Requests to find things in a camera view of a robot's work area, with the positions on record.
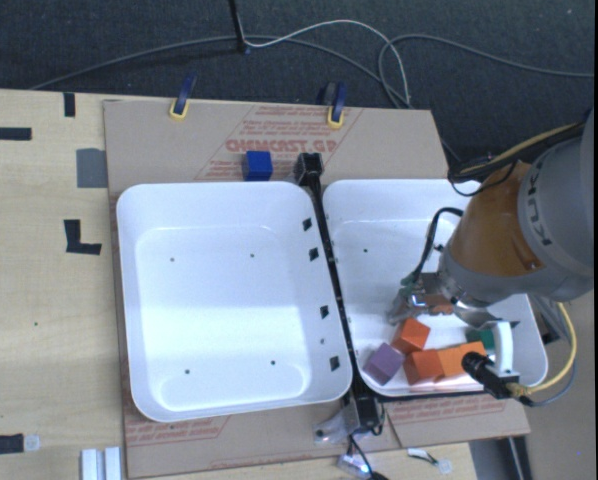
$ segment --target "wooden surface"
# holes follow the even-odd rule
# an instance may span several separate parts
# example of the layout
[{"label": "wooden surface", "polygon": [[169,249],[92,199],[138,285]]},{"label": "wooden surface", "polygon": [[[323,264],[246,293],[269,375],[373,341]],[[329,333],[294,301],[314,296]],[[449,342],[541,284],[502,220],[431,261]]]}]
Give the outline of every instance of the wooden surface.
[{"label": "wooden surface", "polygon": [[[37,434],[38,451],[0,456],[0,479],[78,478],[82,449],[122,446],[121,387],[108,194],[77,188],[76,150],[104,149],[101,101],[0,90],[0,126],[30,127],[30,142],[0,141],[0,435]],[[99,256],[66,253],[64,219]],[[452,462],[445,478],[474,479],[468,445],[429,451]],[[369,454],[391,479],[439,473],[405,451]],[[177,478],[345,477],[319,459]]]}]

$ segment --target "cardboard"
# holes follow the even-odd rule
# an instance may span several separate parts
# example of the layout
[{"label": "cardboard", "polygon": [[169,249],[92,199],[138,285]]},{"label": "cardboard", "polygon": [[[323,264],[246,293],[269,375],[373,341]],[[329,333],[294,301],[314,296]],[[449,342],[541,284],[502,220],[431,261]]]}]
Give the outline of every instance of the cardboard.
[{"label": "cardboard", "polygon": [[[270,151],[272,179],[285,179],[300,152],[320,152],[323,184],[339,179],[444,178],[447,165],[427,111],[349,108],[344,124],[326,124],[327,109],[191,101],[185,120],[170,100],[104,102],[112,252],[118,314],[123,415],[129,478],[160,476],[339,455],[346,444],[317,445],[312,426],[339,402],[162,424],[142,416],[128,385],[116,201],[141,183],[240,181],[243,154]],[[380,436],[364,450],[390,450],[529,432],[523,408],[488,395],[386,404]]]}]

